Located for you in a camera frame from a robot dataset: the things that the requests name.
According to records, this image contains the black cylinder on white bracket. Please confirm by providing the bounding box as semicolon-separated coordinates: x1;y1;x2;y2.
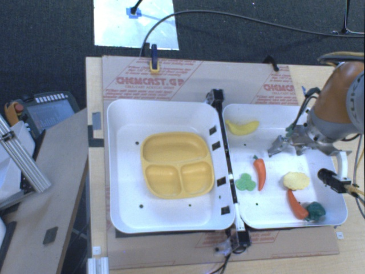
317;150;352;194

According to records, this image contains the yellow divided plate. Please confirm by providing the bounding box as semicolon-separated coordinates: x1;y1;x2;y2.
140;131;216;200

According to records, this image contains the thin black and white rod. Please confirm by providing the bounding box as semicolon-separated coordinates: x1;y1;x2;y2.
216;100;245;231

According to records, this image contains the white plastic tray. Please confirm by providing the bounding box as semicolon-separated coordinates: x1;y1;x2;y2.
107;98;237;234
222;103;348;230

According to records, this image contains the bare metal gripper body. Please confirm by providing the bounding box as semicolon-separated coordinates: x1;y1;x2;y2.
286;123;352;156

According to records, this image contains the orange carrot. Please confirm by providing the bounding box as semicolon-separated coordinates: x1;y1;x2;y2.
287;188;310;220
253;155;267;192

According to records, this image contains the light green clover-shaped piece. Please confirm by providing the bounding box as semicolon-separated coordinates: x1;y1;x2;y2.
235;172;257;192

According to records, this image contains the yellow banana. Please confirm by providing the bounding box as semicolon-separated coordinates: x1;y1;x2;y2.
225;119;260;136

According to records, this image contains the brown cardboard board, red print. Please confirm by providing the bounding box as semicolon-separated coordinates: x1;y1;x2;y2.
102;55;340;270

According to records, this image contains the dark green broccoli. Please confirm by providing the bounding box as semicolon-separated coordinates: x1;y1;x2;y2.
305;201;327;222

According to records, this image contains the black block with thin wires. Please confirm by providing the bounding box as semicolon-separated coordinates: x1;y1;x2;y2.
227;228;252;254
205;88;225;106

